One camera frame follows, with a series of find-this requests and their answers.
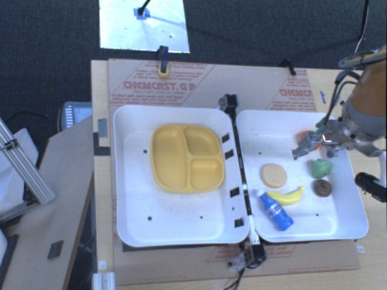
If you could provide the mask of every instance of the yellow divided plate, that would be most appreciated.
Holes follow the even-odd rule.
[[[224,179],[218,137],[206,127],[166,124],[152,136],[152,170],[157,184],[175,193],[208,192]]]

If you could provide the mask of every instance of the green vegetable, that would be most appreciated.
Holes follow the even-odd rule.
[[[317,159],[312,162],[312,174],[315,178],[321,179],[325,175],[328,175],[331,172],[332,164],[323,159]]]

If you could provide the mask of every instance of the yellow and black clamp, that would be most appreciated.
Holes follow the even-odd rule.
[[[161,62],[158,66],[158,76],[167,77],[169,74],[169,65],[168,65],[168,47],[160,46],[156,55],[157,59],[160,59]]]

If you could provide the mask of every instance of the wooden table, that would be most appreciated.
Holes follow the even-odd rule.
[[[92,91],[94,132],[98,132],[99,117],[109,117],[108,62],[92,62]],[[326,112],[333,91],[333,82],[339,70],[307,69],[314,102],[318,112]],[[346,100],[353,87],[345,87],[342,98]],[[320,97],[323,91],[326,104]],[[333,116],[340,116],[341,107],[337,106]],[[107,137],[99,139],[100,146],[109,146]],[[378,141],[377,146],[385,148],[385,141]],[[377,158],[367,158],[356,151],[349,152],[354,173],[366,172],[380,176]],[[97,223],[97,259],[106,261],[106,269],[99,272],[113,271],[113,247],[111,235],[111,162],[109,156],[95,157],[96,188],[96,223]],[[368,234],[357,245],[362,246],[364,253],[359,254],[360,270],[319,272],[307,274],[273,275],[242,278],[239,289],[384,289],[387,277],[383,269],[387,267],[387,233],[386,204],[382,204],[370,195],[362,195],[369,221]],[[233,280],[201,280],[192,282],[169,282],[146,285],[118,286],[120,290],[170,290],[170,289],[223,289]]]

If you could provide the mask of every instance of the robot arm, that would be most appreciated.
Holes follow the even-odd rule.
[[[386,137],[386,45],[376,53],[349,56],[340,61],[346,68],[335,81],[331,105],[327,115],[316,125],[315,132],[309,132],[292,150],[294,159],[306,155],[318,144],[327,148],[327,157],[332,158],[340,149],[356,149],[369,157],[378,157],[381,165],[381,178],[360,173],[356,184],[372,194],[379,201],[386,202],[386,151],[376,148],[375,140]],[[349,68],[365,66],[359,77]],[[346,76],[356,82],[342,82]],[[342,87],[347,83],[356,84],[353,93],[344,103],[342,116],[330,119],[330,114],[339,100]]]

